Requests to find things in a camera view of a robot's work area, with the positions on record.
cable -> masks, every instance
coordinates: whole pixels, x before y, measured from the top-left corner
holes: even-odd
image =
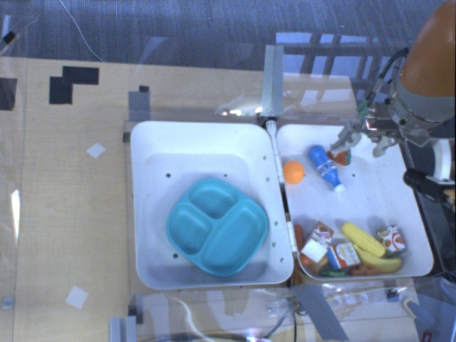
[[[377,93],[380,91],[380,89],[382,87],[383,79],[385,78],[386,73],[390,70],[391,66],[393,65],[393,63],[396,60],[398,60],[401,57],[407,57],[407,55],[408,55],[408,48],[403,48],[400,51],[394,53],[388,59],[388,62],[381,69],[380,74],[378,75],[377,81],[372,86],[372,88],[366,93],[366,99],[365,99],[365,103],[363,104],[363,107],[369,108],[373,104],[373,101],[375,100]]]
[[[76,26],[76,29],[78,29],[78,32],[79,34],[81,35],[81,38],[83,39],[84,41],[84,44],[87,46],[88,50],[100,61],[100,62],[105,62],[102,58],[100,58],[99,55],[97,55],[97,53],[95,53],[93,51],[93,49],[90,47],[90,45],[88,44],[83,32],[81,31],[81,28],[79,27],[78,25],[78,22],[76,21],[76,19],[74,19],[74,16],[73,14],[71,14],[71,12],[68,10],[68,8],[66,7],[66,5],[64,4],[64,2],[62,0],[58,0],[58,2],[61,4],[61,6],[65,9],[65,11],[67,12],[67,14],[70,16],[71,20],[73,21],[74,25]]]
[[[298,326],[297,326],[297,323],[296,323],[295,311],[293,311],[293,325],[294,325],[294,338],[293,338],[293,341],[296,342],[296,338],[298,336]]]
[[[296,325],[296,317],[294,315],[293,309],[290,309],[291,313],[293,314],[293,322],[294,322],[294,342],[296,342],[296,334],[297,334],[297,325]],[[280,318],[279,322],[273,327],[272,330],[270,330],[266,335],[263,336],[263,338],[269,338],[272,336],[272,334],[277,331],[277,329],[280,328],[282,323],[284,322],[285,318],[287,316],[287,313]],[[169,338],[160,338],[160,339],[147,339],[145,342],[190,342],[190,341],[199,341],[202,339],[207,339],[207,338],[219,338],[219,339],[227,339],[230,341],[238,341],[238,342],[245,342],[246,337],[241,336],[239,334],[231,334],[231,333],[205,333],[203,336],[197,335],[196,333],[176,333],[171,335]]]

black square marker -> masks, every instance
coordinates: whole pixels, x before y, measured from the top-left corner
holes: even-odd
[[[63,77],[51,77],[49,83],[50,104],[73,104],[73,85]]]
[[[0,110],[13,110],[16,103],[17,80],[0,78]]]
[[[99,68],[63,67],[63,79],[65,83],[98,85],[99,73]]]

white wire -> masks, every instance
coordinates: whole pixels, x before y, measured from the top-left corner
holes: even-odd
[[[87,46],[88,50],[98,59],[100,60],[101,62],[104,62],[103,59],[101,59],[94,51],[93,49],[90,47],[90,45],[88,44],[83,32],[81,31],[81,28],[79,27],[78,25],[78,22],[76,21],[76,19],[74,19],[74,16],[73,14],[71,14],[71,12],[68,10],[68,8],[65,6],[64,2],[62,0],[58,0],[58,2],[61,4],[61,6],[65,9],[65,11],[68,13],[68,15],[70,16],[71,20],[73,21],[74,25],[76,26],[76,29],[78,29],[78,32],[79,34],[81,35],[81,38],[83,39],[84,41],[84,44]]]

yellow banana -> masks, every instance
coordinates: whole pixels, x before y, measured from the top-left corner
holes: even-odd
[[[358,256],[363,264],[377,268],[382,274],[389,274],[391,272],[397,271],[402,266],[402,259],[399,257],[381,259],[374,256],[370,252],[362,250],[356,244],[355,250],[358,252]]]

small carton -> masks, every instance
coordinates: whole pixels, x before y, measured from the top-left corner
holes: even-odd
[[[311,235],[306,241],[306,245],[301,250],[313,262],[320,262],[328,251],[334,231],[322,222],[317,222]]]
[[[386,248],[386,256],[399,254],[406,250],[404,240],[395,224],[377,231],[377,239]]]
[[[335,271],[361,263],[353,243],[346,242],[329,247],[326,255],[331,268]]]

